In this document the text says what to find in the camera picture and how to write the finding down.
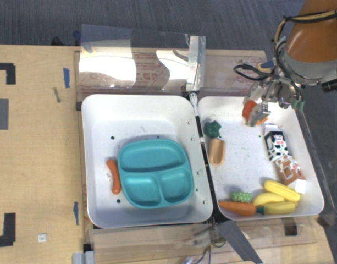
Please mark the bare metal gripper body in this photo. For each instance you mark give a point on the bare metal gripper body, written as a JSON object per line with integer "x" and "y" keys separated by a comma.
{"x": 275, "y": 91}

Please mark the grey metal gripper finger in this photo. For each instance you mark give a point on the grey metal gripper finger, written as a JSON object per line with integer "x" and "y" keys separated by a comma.
{"x": 256, "y": 115}
{"x": 252, "y": 93}

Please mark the orange can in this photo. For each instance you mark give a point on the orange can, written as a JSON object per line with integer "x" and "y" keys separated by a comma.
{"x": 248, "y": 110}

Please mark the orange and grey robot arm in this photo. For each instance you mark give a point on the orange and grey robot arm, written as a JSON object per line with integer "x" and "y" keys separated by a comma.
{"x": 314, "y": 37}

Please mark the cow print carton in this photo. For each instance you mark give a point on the cow print carton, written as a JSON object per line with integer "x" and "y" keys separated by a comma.
{"x": 276, "y": 146}

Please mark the white plastic tray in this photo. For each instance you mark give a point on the white plastic tray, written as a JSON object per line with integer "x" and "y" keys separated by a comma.
{"x": 245, "y": 158}
{"x": 102, "y": 158}

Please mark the green broccoli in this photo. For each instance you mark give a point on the green broccoli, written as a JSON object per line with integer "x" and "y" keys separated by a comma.
{"x": 212, "y": 129}

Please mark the tan bread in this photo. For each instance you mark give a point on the tan bread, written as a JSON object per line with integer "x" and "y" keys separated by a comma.
{"x": 216, "y": 151}

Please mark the brown gingerbread house carton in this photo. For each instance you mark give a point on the brown gingerbread house carton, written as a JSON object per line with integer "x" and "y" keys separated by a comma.
{"x": 289, "y": 172}

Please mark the yellow corn cob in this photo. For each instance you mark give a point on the yellow corn cob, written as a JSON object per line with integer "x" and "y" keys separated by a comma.
{"x": 282, "y": 190}

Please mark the yellow banana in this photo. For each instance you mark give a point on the yellow banana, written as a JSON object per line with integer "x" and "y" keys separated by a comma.
{"x": 267, "y": 198}
{"x": 279, "y": 208}

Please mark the orange carrot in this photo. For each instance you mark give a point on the orange carrot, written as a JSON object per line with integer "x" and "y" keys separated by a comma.
{"x": 238, "y": 208}

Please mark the blue divided plate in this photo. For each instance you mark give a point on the blue divided plate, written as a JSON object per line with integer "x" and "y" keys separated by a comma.
{"x": 154, "y": 172}

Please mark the orange sausage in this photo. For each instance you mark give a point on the orange sausage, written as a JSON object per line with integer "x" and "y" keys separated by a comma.
{"x": 114, "y": 175}

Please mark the black cylinder on white bracket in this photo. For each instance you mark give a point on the black cylinder on white bracket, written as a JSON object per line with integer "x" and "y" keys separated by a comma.
{"x": 331, "y": 85}

